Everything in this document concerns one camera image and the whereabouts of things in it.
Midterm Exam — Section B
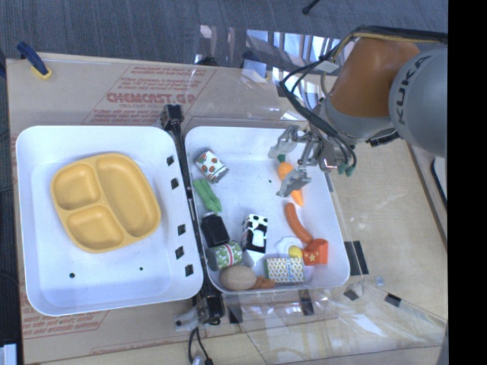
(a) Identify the orange carrot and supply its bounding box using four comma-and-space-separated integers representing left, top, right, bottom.
276, 154, 305, 208

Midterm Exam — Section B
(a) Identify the brown cardboard board, red print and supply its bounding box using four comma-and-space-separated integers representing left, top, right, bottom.
5, 53, 343, 364

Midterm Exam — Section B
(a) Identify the thin black and white rod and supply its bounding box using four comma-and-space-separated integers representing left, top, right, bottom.
170, 122, 215, 303

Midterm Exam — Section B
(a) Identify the green asparagus bunch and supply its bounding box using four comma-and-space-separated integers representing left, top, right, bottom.
192, 178, 224, 213

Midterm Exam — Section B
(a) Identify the black and white milk carton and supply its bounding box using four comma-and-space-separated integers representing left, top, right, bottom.
241, 214, 269, 265

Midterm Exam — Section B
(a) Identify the black block with thin wires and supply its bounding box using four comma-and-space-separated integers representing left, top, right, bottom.
193, 293, 227, 325
160, 103, 186, 129

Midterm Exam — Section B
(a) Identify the white can with red tomatoes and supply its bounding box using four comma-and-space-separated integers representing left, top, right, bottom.
194, 149, 230, 184

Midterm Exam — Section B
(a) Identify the black bottle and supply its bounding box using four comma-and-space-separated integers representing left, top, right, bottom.
200, 211, 231, 248

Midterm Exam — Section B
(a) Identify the beige bread roll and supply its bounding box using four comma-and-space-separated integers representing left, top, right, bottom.
218, 264, 258, 291

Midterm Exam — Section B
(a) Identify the yellow patterned carton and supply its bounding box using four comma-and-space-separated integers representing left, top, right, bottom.
265, 256, 306, 284

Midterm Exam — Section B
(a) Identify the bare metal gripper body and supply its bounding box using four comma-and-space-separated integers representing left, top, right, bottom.
298, 129, 358, 174

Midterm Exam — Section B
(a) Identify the white fried egg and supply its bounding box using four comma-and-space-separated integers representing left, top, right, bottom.
275, 236, 305, 260

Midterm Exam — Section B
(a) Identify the red fries box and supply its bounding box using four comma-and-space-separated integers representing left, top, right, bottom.
302, 238, 329, 267

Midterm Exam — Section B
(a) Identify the black cylinder on white bracket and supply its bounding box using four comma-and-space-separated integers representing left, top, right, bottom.
365, 127, 401, 148

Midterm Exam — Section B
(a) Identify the orange sausage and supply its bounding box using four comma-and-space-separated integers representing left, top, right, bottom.
284, 202, 314, 244

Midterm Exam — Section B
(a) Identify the yellow divided plate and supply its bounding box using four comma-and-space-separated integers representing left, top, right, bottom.
49, 152, 162, 254

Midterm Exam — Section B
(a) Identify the white plastic tray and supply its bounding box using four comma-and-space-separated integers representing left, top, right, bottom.
14, 125, 205, 317
183, 125, 351, 294

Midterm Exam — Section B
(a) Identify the green peas can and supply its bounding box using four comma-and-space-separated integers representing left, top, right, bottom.
207, 240, 244, 272

